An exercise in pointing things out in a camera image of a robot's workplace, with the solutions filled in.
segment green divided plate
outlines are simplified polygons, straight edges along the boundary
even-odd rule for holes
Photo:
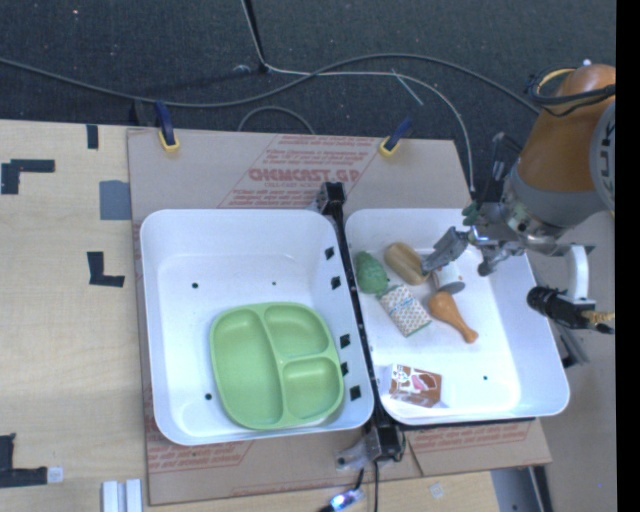
[[[340,360],[311,308],[268,302],[220,314],[209,333],[213,375],[227,414],[252,429],[320,420],[344,394]]]

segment wooden table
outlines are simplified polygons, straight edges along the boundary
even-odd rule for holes
[[[14,467],[64,471],[61,483],[0,489],[2,511],[100,510],[102,482],[146,485],[132,225],[99,211],[99,183],[128,181],[126,130],[101,126],[99,150],[88,150],[85,125],[0,122],[1,162],[56,163],[0,196],[0,435],[17,434]],[[90,251],[105,253],[105,274],[125,276],[122,288],[89,285]],[[372,509],[365,486],[354,512]],[[317,510],[337,492],[160,508]],[[383,482],[379,500],[384,511],[498,510],[488,472]]]

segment cardboard box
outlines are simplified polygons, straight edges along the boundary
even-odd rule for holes
[[[165,152],[156,129],[131,129],[128,154],[137,302],[152,505],[318,487],[350,486],[354,471],[336,454],[360,429],[260,441],[180,446],[154,422],[139,229],[166,208],[313,208],[320,185],[341,181],[346,215],[361,208],[462,208],[468,194],[455,146],[407,140],[391,158],[374,138],[180,130]],[[431,428],[406,433],[401,462],[383,480],[541,464],[550,461],[538,420]]]

